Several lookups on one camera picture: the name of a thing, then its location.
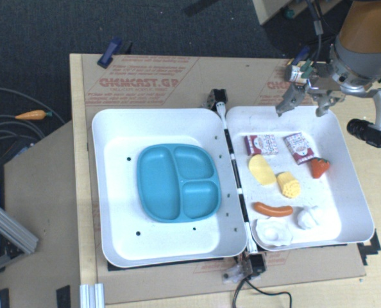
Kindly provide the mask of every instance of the blue clamp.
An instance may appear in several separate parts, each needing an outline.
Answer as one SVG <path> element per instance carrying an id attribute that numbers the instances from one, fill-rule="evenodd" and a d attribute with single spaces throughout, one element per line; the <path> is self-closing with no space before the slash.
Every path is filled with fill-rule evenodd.
<path id="1" fill-rule="evenodd" d="M 300 61 L 305 60 L 309 56 L 310 47 L 304 46 L 296 57 L 294 57 L 291 65 L 298 65 Z"/>
<path id="2" fill-rule="evenodd" d="M 98 60 L 97 64 L 106 69 L 113 60 L 112 55 L 116 54 L 120 50 L 121 46 L 122 39 L 117 37 L 112 38 L 108 48 L 106 49 L 102 57 Z"/>

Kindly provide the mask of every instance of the dark carpet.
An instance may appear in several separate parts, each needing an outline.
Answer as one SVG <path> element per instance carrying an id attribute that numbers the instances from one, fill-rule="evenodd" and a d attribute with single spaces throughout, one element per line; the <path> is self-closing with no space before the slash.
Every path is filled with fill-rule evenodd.
<path id="1" fill-rule="evenodd" d="M 344 1 L 325 15 L 331 27 L 340 28 L 349 6 Z M 316 46 L 308 11 L 293 20 L 279 13 L 261 26 L 252 0 L 0 0 L 0 87 L 69 121 L 69 54 L 104 53 L 112 37 L 131 41 L 134 55 L 292 58 L 302 45 Z M 327 45 L 320 59 L 326 52 Z M 0 115 L 39 107 L 0 92 Z M 37 125 L 48 135 L 62 124 Z M 12 141 L 0 140 L 0 156 Z"/>

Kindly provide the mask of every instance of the white tray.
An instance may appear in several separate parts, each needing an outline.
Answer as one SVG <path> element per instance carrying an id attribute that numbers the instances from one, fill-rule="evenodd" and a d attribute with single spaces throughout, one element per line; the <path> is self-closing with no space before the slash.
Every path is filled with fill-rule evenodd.
<path id="1" fill-rule="evenodd" d="M 297 107 L 278 117 L 274 107 L 234 107 L 226 115 L 253 239 L 269 251 L 368 241 L 374 224 L 343 134 L 334 114 L 316 117 L 315 107 Z M 316 157 L 330 169 L 313 179 L 307 163 L 297 165 L 283 137 L 301 132 Z M 167 262 L 236 256 L 246 247 L 239 193 L 219 116 L 204 108 L 110 109 L 92 122 L 99 188 L 102 247 L 115 266 L 130 268 Z M 295 199 L 284 197 L 278 184 L 260 185 L 248 169 L 244 136 L 273 134 L 279 153 L 266 156 L 275 174 L 290 171 L 301 185 Z M 206 150 L 217 168 L 222 202 L 207 219 L 186 223 L 157 222 L 144 212 L 137 190 L 136 163 L 141 151 L 154 144 L 191 144 Z M 265 244 L 256 233 L 253 203 L 292 205 L 283 217 L 292 233 L 288 245 Z M 304 206 L 317 205 L 324 222 L 311 230 L 297 226 Z"/>
<path id="2" fill-rule="evenodd" d="M 317 117 L 315 110 L 315 107 L 296 107 L 278 117 L 274 107 L 234 107 L 226 115 L 251 232 L 254 240 L 269 251 L 364 242 L 374 232 L 373 220 L 339 122 L 331 111 Z M 312 178 L 307 163 L 297 165 L 284 143 L 283 137 L 298 132 L 309 142 L 315 157 L 331 163 L 330 169 L 319 179 Z M 299 180 L 301 194 L 297 198 L 283 196 L 277 183 L 263 186 L 254 179 L 248 169 L 250 157 L 244 143 L 244 136 L 252 134 L 275 136 L 279 153 L 265 158 L 276 175 L 290 171 Z M 292 233 L 290 245 L 273 246 L 259 239 L 257 220 L 267 217 L 253 209 L 256 201 L 275 207 L 294 207 L 293 215 L 282 217 Z M 322 224 L 310 230 L 301 229 L 296 221 L 299 211 L 306 205 L 317 205 L 325 213 Z"/>
<path id="3" fill-rule="evenodd" d="M 204 108 L 110 109 L 92 122 L 103 253 L 129 268 L 166 262 L 232 257 L 246 247 L 239 195 L 218 115 Z M 192 144 L 212 157 L 221 205 L 211 217 L 186 223 L 157 222 L 144 212 L 136 164 L 154 144 Z"/>

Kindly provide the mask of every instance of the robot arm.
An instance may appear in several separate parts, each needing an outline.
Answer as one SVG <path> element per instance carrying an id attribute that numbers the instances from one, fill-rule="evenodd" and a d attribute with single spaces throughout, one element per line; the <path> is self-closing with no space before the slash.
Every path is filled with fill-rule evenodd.
<path id="1" fill-rule="evenodd" d="M 317 19 L 315 30 L 320 38 L 323 30 Z M 381 80 L 381 0 L 354 0 L 330 47 L 327 63 L 317 63 L 317 57 L 315 62 L 304 61 L 302 55 L 306 56 L 306 51 L 301 51 L 285 70 L 285 80 L 291 85 L 276 106 L 278 115 L 294 109 L 307 94 L 318 104 L 317 116 L 327 113 L 329 107 L 343 101 L 346 95 L 373 98 L 375 123 L 353 119 L 347 129 L 357 138 L 381 148 L 381 89 L 369 90 Z"/>

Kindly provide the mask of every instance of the toy food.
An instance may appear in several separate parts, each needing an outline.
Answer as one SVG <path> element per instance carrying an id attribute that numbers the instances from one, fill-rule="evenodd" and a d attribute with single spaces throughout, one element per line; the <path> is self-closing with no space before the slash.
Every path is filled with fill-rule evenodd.
<path id="1" fill-rule="evenodd" d="M 290 245 L 293 239 L 286 220 L 282 218 L 258 219 L 256 233 L 264 244 L 274 246 Z"/>
<path id="2" fill-rule="evenodd" d="M 257 212 L 269 217 L 285 217 L 293 213 L 293 208 L 290 205 L 285 207 L 270 207 L 262 202 L 256 202 L 253 204 L 253 208 Z"/>
<path id="3" fill-rule="evenodd" d="M 17 120 L 42 120 L 45 116 L 52 116 L 51 112 L 45 112 L 43 110 L 32 110 L 21 115 L 15 116 Z"/>
<path id="4" fill-rule="evenodd" d="M 254 155 L 249 160 L 249 170 L 262 185 L 269 185 L 276 182 L 276 176 L 272 168 L 260 154 Z"/>
<path id="5" fill-rule="evenodd" d="M 247 135 L 244 143 L 248 155 L 274 155 L 279 152 L 274 135 Z"/>
<path id="6" fill-rule="evenodd" d="M 298 214 L 298 225 L 302 229 L 311 229 L 320 225 L 323 210 L 319 207 L 304 207 Z"/>
<path id="7" fill-rule="evenodd" d="M 277 181 L 282 194 L 287 198 L 295 198 L 300 194 L 300 183 L 290 172 L 280 173 Z"/>
<path id="8" fill-rule="evenodd" d="M 284 141 L 297 164 L 305 163 L 314 157 L 312 148 L 301 133 L 286 136 Z"/>
<path id="9" fill-rule="evenodd" d="M 312 168 L 313 178 L 318 179 L 330 167 L 330 162 L 323 158 L 315 157 L 310 160 L 310 167 Z"/>

